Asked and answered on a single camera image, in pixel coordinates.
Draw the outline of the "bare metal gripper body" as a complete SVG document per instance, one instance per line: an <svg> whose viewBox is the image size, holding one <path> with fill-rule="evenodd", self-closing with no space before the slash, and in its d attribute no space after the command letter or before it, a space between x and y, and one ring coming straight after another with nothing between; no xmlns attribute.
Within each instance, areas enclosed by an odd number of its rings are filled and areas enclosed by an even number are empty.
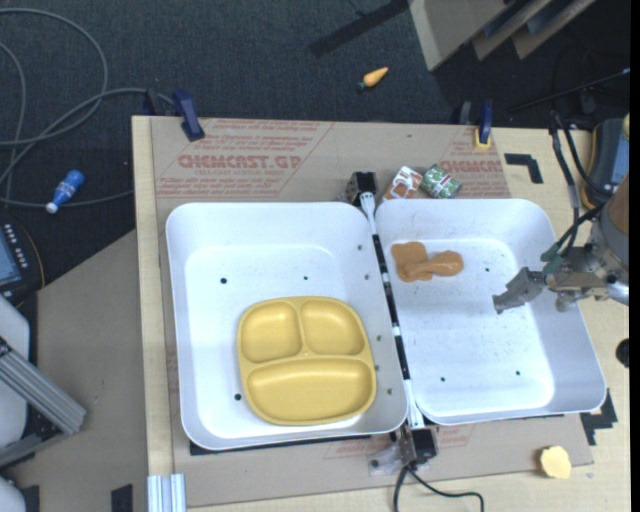
<svg viewBox="0 0 640 512"><path fill-rule="evenodd" d="M571 248L555 271L546 275L545 284L556 294L559 312L587 298L629 305L628 265L605 246Z"/></svg>

